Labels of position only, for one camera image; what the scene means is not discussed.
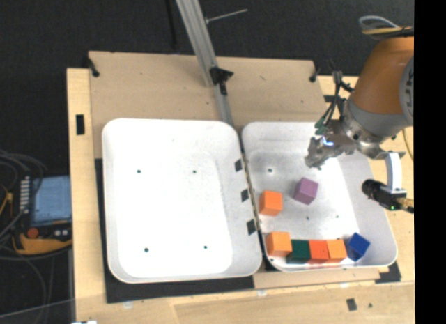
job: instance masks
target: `orange cube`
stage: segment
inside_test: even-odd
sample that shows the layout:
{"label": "orange cube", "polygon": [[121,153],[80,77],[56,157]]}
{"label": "orange cube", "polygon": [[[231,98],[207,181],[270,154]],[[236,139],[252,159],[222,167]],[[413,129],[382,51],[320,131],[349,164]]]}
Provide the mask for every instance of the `orange cube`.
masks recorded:
{"label": "orange cube", "polygon": [[328,263],[338,263],[347,257],[346,244],[343,240],[327,240]]}
{"label": "orange cube", "polygon": [[330,258],[328,255],[328,245],[325,240],[310,240],[309,252],[311,254],[311,259],[307,262],[309,264],[320,264],[325,263]]}
{"label": "orange cube", "polygon": [[262,215],[275,216],[282,211],[282,193],[265,190],[260,196],[259,212]]}
{"label": "orange cube", "polygon": [[293,251],[291,236],[287,232],[274,231],[266,237],[266,249],[270,256],[285,257]]}

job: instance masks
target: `black floor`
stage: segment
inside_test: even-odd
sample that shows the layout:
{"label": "black floor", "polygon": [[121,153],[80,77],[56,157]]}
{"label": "black floor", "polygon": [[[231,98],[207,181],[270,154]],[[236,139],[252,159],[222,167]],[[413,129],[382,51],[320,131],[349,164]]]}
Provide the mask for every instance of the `black floor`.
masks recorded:
{"label": "black floor", "polygon": [[[415,0],[200,3],[206,17],[248,9],[209,25],[218,56],[311,59],[322,67],[332,59],[345,75],[358,75],[376,44],[360,33],[359,17],[415,26]],[[86,66],[89,50],[192,53],[174,0],[0,0],[0,149],[69,173],[66,68]],[[35,265],[48,286],[58,278],[51,301],[66,300],[68,257],[52,261]],[[42,301],[30,265],[0,261],[0,314]]]}

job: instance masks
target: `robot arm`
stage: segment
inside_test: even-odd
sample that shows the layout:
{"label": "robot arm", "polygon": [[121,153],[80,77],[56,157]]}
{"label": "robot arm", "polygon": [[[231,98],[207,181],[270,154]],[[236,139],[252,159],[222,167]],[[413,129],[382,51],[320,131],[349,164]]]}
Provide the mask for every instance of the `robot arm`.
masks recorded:
{"label": "robot arm", "polygon": [[[385,160],[387,184],[367,180],[363,192],[389,210],[413,213],[413,202],[405,198],[406,192],[401,189],[399,158],[405,153],[386,152],[380,147],[385,140],[413,125],[413,29],[398,27],[380,17],[363,17],[360,22],[365,20],[372,20],[375,25],[363,26],[363,33],[380,42],[367,59],[355,88],[345,85],[342,73],[333,70],[334,100],[315,125],[316,136],[320,137],[310,139],[305,162],[308,167],[321,168],[328,158],[354,151],[373,160]],[[347,100],[339,98],[341,88],[351,92]],[[333,120],[336,107],[340,117]]]}

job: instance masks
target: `purple cube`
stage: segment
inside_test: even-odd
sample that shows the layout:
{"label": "purple cube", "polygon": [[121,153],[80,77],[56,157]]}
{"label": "purple cube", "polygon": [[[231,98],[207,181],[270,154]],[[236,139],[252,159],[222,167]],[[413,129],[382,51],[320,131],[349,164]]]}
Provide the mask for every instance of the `purple cube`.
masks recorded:
{"label": "purple cube", "polygon": [[319,184],[310,179],[302,178],[295,186],[294,199],[309,205],[315,198],[318,192]]}

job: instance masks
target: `metal bracket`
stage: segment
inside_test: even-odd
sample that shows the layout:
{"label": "metal bracket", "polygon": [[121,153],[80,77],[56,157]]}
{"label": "metal bracket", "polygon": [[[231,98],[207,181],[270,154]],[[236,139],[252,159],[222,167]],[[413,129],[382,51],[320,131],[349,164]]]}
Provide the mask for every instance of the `metal bracket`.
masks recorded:
{"label": "metal bracket", "polygon": [[212,77],[212,82],[214,83],[214,85],[220,86],[220,93],[222,95],[228,95],[228,91],[226,89],[226,82],[232,75],[234,75],[234,73],[219,68],[211,68],[209,72],[210,72],[210,77]]}

